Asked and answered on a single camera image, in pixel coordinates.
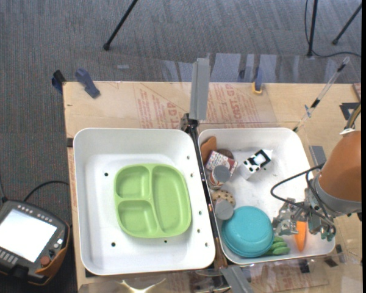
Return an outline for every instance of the small package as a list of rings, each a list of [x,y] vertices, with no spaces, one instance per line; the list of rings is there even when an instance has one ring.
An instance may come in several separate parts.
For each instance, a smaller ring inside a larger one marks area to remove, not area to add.
[[[259,150],[239,166],[239,173],[247,180],[271,161],[272,152],[273,150]]]
[[[237,166],[237,161],[235,161],[234,159],[231,159],[219,152],[212,151],[209,156],[209,159],[207,160],[205,168],[207,168],[208,170],[213,170],[218,165],[227,166],[227,168],[231,172],[231,176],[232,176],[232,174]]]

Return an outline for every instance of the blue clamp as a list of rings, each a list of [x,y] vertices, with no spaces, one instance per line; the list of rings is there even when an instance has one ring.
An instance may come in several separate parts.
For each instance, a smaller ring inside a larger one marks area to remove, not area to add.
[[[262,93],[262,79],[263,79],[262,69],[257,67],[255,78],[252,81],[252,91],[258,95]]]
[[[83,69],[79,68],[75,72],[75,77],[77,81],[81,82],[82,84],[85,84],[85,91],[92,97],[96,98],[98,95],[100,95],[100,91],[95,87],[95,84],[93,83],[91,76],[89,73]]]

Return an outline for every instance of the wooden table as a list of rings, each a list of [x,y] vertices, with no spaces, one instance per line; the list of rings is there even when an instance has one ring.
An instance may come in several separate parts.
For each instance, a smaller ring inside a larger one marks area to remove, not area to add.
[[[77,286],[80,289],[89,285],[89,292],[95,283],[111,284],[112,279],[122,278],[119,275],[86,277],[79,253],[76,181],[71,147],[73,137],[79,130],[89,127],[180,129],[180,119],[189,112],[191,89],[188,82],[95,82],[95,85],[101,95],[93,99],[81,83],[63,84]],[[309,107],[315,101],[324,86],[264,84],[262,94],[258,95],[251,90],[251,83],[210,83],[207,120],[201,121],[199,130],[278,126],[293,129],[304,115],[305,106]],[[311,166],[315,164],[311,150],[322,149],[326,157],[331,154],[347,123],[345,114],[349,114],[358,101],[354,84],[334,84],[311,118],[299,129],[298,135]],[[358,116],[355,128],[361,129],[361,116]],[[291,272],[290,264],[283,269],[277,264],[266,266],[261,270],[262,274],[252,278],[254,291],[362,292],[362,224],[356,214],[338,217],[335,224],[338,229],[336,243],[343,252],[335,251],[329,257],[334,262],[332,267],[329,260],[325,261],[326,258],[321,258],[320,266],[314,270],[311,268],[308,275]],[[172,273],[166,277],[167,281],[158,286],[157,292],[190,290],[189,273]],[[114,287],[117,285],[127,287],[124,283],[113,283]]]

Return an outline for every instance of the metal rod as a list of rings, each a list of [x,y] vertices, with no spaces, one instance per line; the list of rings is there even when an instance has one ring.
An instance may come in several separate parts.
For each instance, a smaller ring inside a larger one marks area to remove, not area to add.
[[[309,37],[309,49],[307,51],[307,56],[312,56],[313,55],[313,36],[315,33],[315,23],[316,23],[316,13],[317,13],[317,4],[318,4],[318,0],[314,0],[313,3],[313,15],[312,15],[312,25],[310,27],[310,37]]]
[[[305,124],[305,122],[307,121],[307,119],[312,116],[313,111],[315,110],[315,108],[317,107],[317,105],[320,103],[321,99],[324,97],[324,95],[327,93],[327,91],[329,90],[329,88],[331,88],[331,86],[333,85],[333,83],[336,81],[336,79],[339,77],[340,72],[344,69],[344,67],[346,66],[346,64],[350,61],[349,57],[345,57],[342,64],[340,64],[340,66],[338,67],[338,69],[336,70],[336,72],[332,75],[332,77],[330,78],[330,80],[327,82],[327,84],[324,86],[323,90],[320,92],[320,94],[317,96],[316,100],[312,103],[312,105],[308,108],[307,106],[305,106],[306,108],[306,113],[304,114],[304,116],[302,117],[302,119],[298,122],[298,124],[295,126],[295,128],[293,129],[293,131],[297,132],[299,130],[299,128]]]
[[[343,33],[346,31],[346,29],[348,28],[348,26],[351,24],[351,22],[353,21],[353,19],[355,18],[355,16],[357,16],[357,14],[359,13],[359,11],[361,11],[361,9],[362,9],[362,3],[359,4],[359,7],[356,9],[356,11],[354,12],[354,14],[352,14],[352,16],[350,17],[350,19],[346,23],[346,25],[343,27],[342,31],[339,32],[339,35],[332,41],[332,43],[334,45],[337,45],[337,42],[339,41],[339,39],[341,38],[341,36],[343,35]]]
[[[129,16],[130,12],[132,12],[132,9],[134,8],[135,4],[137,3],[138,0],[133,0],[131,5],[129,6],[129,8],[127,9],[126,13],[123,15],[122,19],[120,20],[120,22],[117,25],[117,28],[115,28],[114,32],[112,33],[111,37],[109,38],[109,40],[103,45],[103,49],[105,49],[106,51],[108,49],[110,49],[110,44],[113,41],[113,39],[115,38],[115,35],[118,33],[118,31],[121,29],[121,26],[123,25],[123,23],[126,21],[126,18]]]

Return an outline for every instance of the brown toy food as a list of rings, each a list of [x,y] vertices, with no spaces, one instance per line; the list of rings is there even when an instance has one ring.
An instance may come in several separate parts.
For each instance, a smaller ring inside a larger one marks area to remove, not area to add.
[[[217,150],[217,138],[210,137],[201,145],[202,163],[206,164],[212,151]]]

